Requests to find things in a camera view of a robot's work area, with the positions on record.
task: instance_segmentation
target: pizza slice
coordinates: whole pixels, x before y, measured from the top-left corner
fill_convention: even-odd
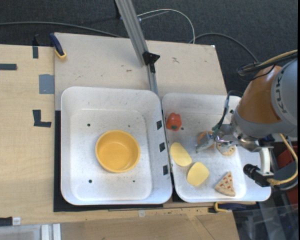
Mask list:
[[[228,171],[225,174],[225,176],[214,186],[214,189],[226,196],[234,197],[236,195],[231,171]]]

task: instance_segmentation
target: yellow potato slice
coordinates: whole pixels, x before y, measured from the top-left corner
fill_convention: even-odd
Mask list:
[[[192,159],[186,149],[178,142],[175,142],[171,145],[170,154],[173,158],[173,161],[178,166],[188,166],[192,163]]]
[[[201,162],[196,162],[191,166],[186,180],[189,184],[193,186],[199,186],[202,184],[209,176],[209,170],[205,165]]]

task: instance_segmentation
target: table surface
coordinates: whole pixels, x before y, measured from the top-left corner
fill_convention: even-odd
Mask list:
[[[63,34],[59,37],[67,47],[71,46],[71,40],[79,36]],[[129,39],[82,38],[87,42],[91,42],[91,39],[100,42],[99,50],[117,47],[118,50],[113,50],[115,54],[121,55],[123,52],[126,55],[114,60],[104,57],[102,61],[95,61],[101,66],[95,68],[100,74],[99,81],[93,82],[94,86],[148,88],[147,73],[142,70],[134,72],[140,65],[136,64],[138,60]],[[213,46],[159,41],[147,41],[147,45],[151,52],[161,55],[156,62],[160,97],[176,91],[226,95]],[[72,55],[73,50],[69,50],[66,60],[76,60],[84,68],[84,59],[87,57],[75,58]],[[94,59],[97,58],[89,57],[90,62]],[[39,46],[38,58],[33,58],[32,46],[0,44],[0,64],[17,65],[16,70],[0,70],[0,218],[20,217],[22,224],[46,224],[138,217],[138,210],[53,212],[55,110],[58,110],[55,98],[59,96],[57,92],[56,95],[40,94],[39,75],[55,75],[57,64],[66,63],[58,60],[52,47]],[[112,71],[118,71],[113,63],[120,65],[122,75],[114,77],[111,74]],[[129,81],[123,81],[122,77],[126,75],[129,75]],[[41,120],[51,122],[51,127],[34,126],[33,110],[41,110]],[[199,216],[207,214],[207,206],[211,205],[175,203],[170,200],[163,208],[146,210],[146,215],[182,213]]]

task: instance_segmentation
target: yellow bowl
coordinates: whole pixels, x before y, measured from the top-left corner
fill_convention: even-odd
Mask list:
[[[95,145],[100,165],[112,173],[124,173],[134,168],[140,159],[136,139],[122,130],[110,130],[100,136]]]

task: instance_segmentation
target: white tray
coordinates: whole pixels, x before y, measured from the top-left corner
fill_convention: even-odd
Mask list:
[[[251,153],[242,147],[236,147],[231,156],[222,155],[214,145],[213,149],[195,152],[197,137],[203,131],[209,131],[215,126],[223,113],[226,96],[207,94],[168,93],[162,99],[164,117],[173,112],[181,115],[182,127],[178,131],[166,130],[168,146],[179,142],[187,150],[195,162],[203,163],[209,170],[209,177],[200,186],[192,186],[187,182],[187,173],[192,164],[181,167],[171,158],[174,187],[181,199],[189,203],[252,201],[260,202],[269,198],[270,187],[260,187],[244,172],[245,164],[260,166],[259,153]],[[231,96],[229,110],[235,110],[239,97]],[[231,114],[224,119],[229,123]],[[218,181],[231,171],[236,195],[223,195],[214,189]]]
[[[61,96],[61,192],[73,205],[162,204],[172,194],[159,97],[149,90],[70,87]],[[140,160],[124,173],[99,164],[104,132],[135,137]],[[165,149],[160,151],[160,144]]]

